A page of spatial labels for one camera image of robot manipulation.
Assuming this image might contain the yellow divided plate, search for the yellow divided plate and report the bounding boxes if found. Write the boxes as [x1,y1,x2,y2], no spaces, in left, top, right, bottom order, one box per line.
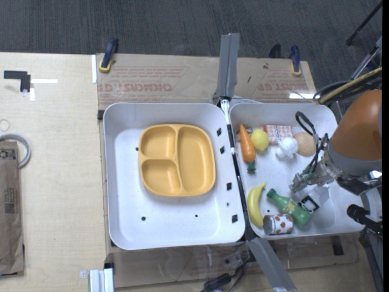
[138,123,217,198]

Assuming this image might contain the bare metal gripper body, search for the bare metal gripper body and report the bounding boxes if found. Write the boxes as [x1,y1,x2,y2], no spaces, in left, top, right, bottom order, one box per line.
[302,159,339,186]

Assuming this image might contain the strawberry print can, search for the strawberry print can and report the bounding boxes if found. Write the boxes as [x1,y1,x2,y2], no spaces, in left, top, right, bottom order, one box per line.
[262,213,295,236]

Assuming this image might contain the green bottle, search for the green bottle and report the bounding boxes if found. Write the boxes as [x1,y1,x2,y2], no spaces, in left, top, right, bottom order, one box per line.
[266,188,311,228]

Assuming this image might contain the black and white square packet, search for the black and white square packet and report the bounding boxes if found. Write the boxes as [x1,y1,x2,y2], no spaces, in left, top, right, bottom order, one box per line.
[298,194,321,215]

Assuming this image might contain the yellow lemon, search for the yellow lemon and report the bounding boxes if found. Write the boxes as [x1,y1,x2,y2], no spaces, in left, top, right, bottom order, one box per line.
[250,128,270,151]

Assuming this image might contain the orange carrot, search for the orange carrot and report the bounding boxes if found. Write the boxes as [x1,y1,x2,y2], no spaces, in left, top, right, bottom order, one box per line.
[238,123,257,173]

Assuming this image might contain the yellow banana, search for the yellow banana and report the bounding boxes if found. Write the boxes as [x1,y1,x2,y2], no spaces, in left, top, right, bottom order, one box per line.
[246,182,267,228]

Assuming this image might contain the white plastic tray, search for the white plastic tray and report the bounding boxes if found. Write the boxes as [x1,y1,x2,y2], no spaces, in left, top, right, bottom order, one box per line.
[228,102,366,240]
[102,102,246,251]

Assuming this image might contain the brown cardboard board red print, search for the brown cardboard board red print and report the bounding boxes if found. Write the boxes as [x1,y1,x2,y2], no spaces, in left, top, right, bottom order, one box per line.
[96,52,360,288]

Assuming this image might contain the white cauliflower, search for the white cauliflower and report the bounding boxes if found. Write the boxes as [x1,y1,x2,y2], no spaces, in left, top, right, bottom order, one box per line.
[275,136,299,160]

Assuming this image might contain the red and white carton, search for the red and white carton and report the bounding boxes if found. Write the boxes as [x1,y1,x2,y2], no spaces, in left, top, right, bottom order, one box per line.
[263,124,294,145]

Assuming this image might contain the brown paper bag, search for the brown paper bag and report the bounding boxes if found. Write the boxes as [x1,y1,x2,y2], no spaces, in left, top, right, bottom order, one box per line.
[0,141,26,276]

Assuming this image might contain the black cylinder on white bracket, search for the black cylinder on white bracket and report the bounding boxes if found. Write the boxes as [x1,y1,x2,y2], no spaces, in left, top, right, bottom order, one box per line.
[346,188,383,230]

